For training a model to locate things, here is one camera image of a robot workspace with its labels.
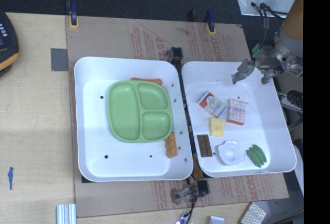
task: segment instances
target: red and white box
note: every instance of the red and white box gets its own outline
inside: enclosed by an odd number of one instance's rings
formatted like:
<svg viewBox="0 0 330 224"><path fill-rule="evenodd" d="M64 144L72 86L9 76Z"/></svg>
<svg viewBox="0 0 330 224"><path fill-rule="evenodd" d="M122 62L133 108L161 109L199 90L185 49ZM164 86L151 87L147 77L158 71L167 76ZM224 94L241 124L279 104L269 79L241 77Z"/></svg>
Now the red and white box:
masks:
<svg viewBox="0 0 330 224"><path fill-rule="evenodd" d="M228 99L227 121L237 125L244 124L245 102L237 99Z"/></svg>

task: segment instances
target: black device with buttons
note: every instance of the black device with buttons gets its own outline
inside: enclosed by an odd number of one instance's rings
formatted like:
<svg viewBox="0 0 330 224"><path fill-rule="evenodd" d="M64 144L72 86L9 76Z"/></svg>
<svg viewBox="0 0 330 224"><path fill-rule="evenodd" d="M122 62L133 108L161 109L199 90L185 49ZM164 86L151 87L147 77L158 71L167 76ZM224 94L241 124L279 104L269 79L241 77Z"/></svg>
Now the black device with buttons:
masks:
<svg viewBox="0 0 330 224"><path fill-rule="evenodd" d="M0 76L8 72L20 56L20 46L14 27L0 9Z"/></svg>

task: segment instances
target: green plate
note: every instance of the green plate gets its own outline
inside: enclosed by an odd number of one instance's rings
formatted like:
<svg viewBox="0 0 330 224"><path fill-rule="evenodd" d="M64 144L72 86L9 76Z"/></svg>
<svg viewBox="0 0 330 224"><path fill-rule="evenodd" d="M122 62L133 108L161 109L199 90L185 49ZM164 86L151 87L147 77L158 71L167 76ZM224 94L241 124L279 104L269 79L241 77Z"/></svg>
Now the green plate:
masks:
<svg viewBox="0 0 330 224"><path fill-rule="evenodd" d="M152 82L114 83L108 91L107 111L111 131L121 141L159 141L172 132L169 95Z"/></svg>

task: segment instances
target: cardboard sheet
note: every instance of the cardboard sheet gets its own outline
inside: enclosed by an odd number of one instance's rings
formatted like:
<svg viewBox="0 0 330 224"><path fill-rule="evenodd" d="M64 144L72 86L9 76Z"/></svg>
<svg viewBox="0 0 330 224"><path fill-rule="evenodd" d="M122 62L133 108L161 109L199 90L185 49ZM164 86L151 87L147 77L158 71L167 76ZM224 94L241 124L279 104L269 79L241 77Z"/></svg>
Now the cardboard sheet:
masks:
<svg viewBox="0 0 330 224"><path fill-rule="evenodd" d="M74 65L82 57L100 56L162 60L170 47L183 48L188 61L243 61L250 58L240 25L216 24L216 34L207 33L200 22L152 21L79 17L79 27L66 19L73 162L77 217L189 208L176 205L171 193L186 181L92 183L84 181L77 160ZM243 203L288 197L283 174L247 175L207 179L210 194L196 206Z"/></svg>

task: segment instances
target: yellow square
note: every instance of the yellow square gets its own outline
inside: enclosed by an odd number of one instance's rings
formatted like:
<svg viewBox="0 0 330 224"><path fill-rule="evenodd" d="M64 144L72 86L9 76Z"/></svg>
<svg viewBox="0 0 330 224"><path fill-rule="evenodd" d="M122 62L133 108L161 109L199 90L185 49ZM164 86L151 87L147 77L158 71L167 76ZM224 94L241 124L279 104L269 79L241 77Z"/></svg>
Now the yellow square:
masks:
<svg viewBox="0 0 330 224"><path fill-rule="evenodd" d="M211 136L223 137L225 129L225 119L210 118L209 126Z"/></svg>

